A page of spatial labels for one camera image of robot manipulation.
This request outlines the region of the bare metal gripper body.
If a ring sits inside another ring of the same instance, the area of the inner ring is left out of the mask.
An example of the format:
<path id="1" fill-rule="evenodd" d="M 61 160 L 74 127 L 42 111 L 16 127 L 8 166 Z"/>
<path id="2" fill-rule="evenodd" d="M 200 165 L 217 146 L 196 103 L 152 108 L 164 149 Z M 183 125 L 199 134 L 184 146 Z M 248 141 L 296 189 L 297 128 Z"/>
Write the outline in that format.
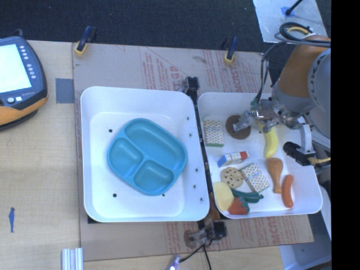
<path id="1" fill-rule="evenodd" d="M 284 125 L 291 130 L 300 129 L 305 122 L 301 120 L 301 114 L 293 112 L 276 98 L 260 99 L 251 106 L 254 117 L 262 125 L 263 120 L 276 119 L 279 125 Z"/>

